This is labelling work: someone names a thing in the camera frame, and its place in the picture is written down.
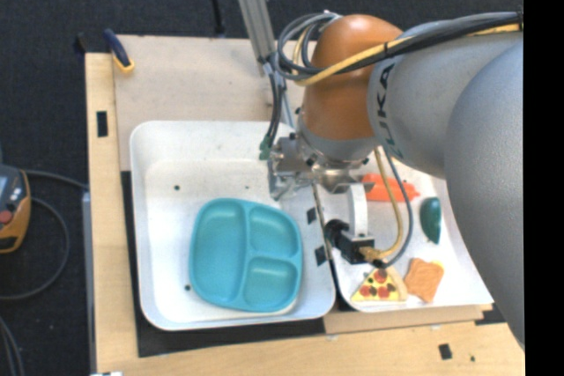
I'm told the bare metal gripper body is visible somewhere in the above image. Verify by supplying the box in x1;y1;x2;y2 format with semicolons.
268;133;376;201

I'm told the thin black and white rod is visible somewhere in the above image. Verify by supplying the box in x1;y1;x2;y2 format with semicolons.
310;181;337;275

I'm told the orange carrot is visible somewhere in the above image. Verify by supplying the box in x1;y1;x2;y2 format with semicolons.
360;172;420;204

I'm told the blue divided plate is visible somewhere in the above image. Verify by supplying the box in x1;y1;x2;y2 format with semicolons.
188;196;304;314

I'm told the pale wood board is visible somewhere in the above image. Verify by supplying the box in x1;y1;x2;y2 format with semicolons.
111;34;495;335

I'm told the white plastic tray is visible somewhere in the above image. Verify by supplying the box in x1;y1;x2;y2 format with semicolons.
308;161;495;314
129;119;338;332

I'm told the dark green rounded toy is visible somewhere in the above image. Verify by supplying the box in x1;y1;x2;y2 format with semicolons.
419;196;443;246

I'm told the yellow pizza slice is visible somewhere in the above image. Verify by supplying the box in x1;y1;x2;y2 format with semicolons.
349;265;409;304

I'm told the orange bread slice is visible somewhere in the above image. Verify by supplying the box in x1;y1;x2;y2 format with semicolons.
403;257;445;304

